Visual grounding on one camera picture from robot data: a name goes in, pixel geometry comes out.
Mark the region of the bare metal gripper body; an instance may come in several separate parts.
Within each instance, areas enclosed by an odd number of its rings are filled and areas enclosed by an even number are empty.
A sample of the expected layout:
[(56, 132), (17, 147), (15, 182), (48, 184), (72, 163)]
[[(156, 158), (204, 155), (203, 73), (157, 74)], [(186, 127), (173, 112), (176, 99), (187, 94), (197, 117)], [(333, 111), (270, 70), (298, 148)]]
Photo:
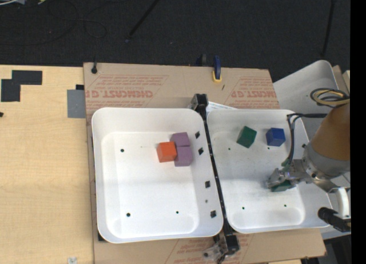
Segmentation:
[(320, 170), (316, 168), (316, 165), (312, 161), (302, 159), (287, 159), (283, 162), (283, 171), (285, 177), (294, 176), (299, 177), (299, 183), (314, 183), (315, 185), (321, 185), (321, 179), (318, 177), (321, 174)]

